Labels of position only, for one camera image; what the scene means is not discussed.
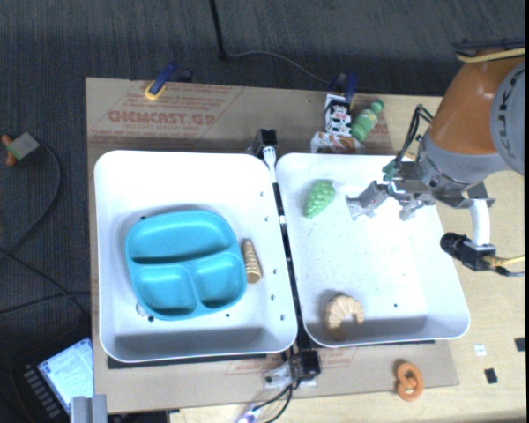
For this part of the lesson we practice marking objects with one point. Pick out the orange and white carton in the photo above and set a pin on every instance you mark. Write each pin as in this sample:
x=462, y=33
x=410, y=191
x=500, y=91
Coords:
x=333, y=143

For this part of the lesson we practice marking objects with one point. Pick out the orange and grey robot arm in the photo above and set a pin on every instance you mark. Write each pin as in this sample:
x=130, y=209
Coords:
x=467, y=104

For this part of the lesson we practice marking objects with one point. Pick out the beige ice cream cone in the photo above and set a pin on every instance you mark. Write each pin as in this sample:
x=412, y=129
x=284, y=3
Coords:
x=251, y=262

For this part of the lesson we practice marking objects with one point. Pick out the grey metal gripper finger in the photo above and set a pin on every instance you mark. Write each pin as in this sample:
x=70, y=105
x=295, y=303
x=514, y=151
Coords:
x=367, y=198
x=411, y=209

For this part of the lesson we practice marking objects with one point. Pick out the green grapes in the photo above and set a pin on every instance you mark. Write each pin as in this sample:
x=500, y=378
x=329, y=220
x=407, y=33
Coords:
x=319, y=197

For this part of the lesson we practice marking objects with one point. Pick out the white cow print carton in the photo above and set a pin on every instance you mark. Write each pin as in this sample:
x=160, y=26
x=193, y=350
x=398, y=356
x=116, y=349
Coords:
x=338, y=117

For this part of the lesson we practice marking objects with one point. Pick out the orange pretzel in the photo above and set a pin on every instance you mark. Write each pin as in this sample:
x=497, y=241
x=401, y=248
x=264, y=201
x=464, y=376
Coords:
x=409, y=379

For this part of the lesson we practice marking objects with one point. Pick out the green bottle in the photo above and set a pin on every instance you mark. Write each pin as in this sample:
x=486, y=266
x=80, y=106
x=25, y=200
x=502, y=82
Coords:
x=365, y=122

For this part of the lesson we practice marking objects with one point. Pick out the blue divided plate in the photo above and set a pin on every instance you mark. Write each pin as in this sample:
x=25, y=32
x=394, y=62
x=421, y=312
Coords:
x=185, y=262

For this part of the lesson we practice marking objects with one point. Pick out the beige croissant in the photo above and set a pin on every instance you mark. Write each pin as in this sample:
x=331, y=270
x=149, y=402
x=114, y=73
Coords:
x=341, y=311

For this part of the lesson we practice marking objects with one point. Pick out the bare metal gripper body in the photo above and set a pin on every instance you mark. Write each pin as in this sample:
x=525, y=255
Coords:
x=416, y=187

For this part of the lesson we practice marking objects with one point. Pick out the white plastic tray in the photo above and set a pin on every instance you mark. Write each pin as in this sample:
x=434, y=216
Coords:
x=181, y=179
x=379, y=262

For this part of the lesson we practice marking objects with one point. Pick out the thin black and white rod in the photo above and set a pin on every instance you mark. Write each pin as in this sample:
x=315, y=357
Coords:
x=286, y=236

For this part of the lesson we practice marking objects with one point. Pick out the brown cardboard board, red print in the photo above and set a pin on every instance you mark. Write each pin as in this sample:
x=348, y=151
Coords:
x=167, y=113

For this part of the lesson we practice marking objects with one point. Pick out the black cylinder on white bracket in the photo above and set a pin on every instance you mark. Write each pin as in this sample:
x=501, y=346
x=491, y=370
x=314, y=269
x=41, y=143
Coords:
x=469, y=249

